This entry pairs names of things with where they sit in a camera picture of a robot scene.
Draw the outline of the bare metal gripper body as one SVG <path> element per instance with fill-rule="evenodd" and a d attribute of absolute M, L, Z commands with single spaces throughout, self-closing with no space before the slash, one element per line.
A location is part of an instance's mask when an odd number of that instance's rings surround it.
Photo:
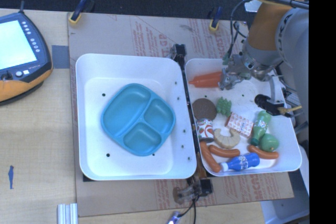
<path fill-rule="evenodd" d="M 264 81 L 273 66 L 263 65 L 248 54 L 226 54 L 223 57 L 222 81 L 241 82 L 252 77 Z"/>

